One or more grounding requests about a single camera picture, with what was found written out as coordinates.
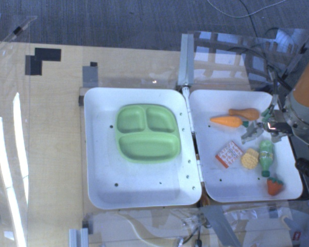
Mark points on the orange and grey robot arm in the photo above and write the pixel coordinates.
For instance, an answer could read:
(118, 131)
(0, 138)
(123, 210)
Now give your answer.
(305, 91)

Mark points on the green divided plate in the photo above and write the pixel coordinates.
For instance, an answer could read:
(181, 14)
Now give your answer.
(146, 145)

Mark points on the brown chicken drumstick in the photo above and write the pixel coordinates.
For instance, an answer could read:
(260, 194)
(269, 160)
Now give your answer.
(247, 113)

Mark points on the white plastic tray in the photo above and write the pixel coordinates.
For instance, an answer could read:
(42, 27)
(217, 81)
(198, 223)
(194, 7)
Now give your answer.
(229, 184)
(103, 163)

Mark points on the green plastic bottle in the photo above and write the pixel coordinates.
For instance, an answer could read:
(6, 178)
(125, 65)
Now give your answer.
(266, 156)

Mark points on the orange carrot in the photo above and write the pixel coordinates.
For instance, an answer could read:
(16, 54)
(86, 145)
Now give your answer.
(227, 121)

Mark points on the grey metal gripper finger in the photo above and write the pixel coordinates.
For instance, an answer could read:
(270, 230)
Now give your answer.
(249, 137)
(256, 126)

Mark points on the yellow corn cob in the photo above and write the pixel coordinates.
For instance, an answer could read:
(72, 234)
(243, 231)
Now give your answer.
(250, 159)

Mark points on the red strawberry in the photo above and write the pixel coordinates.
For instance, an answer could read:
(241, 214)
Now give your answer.
(274, 187)

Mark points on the orange and white carton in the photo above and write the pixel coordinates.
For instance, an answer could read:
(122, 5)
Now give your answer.
(229, 154)

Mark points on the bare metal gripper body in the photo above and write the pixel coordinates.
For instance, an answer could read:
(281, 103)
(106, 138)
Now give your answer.
(278, 127)

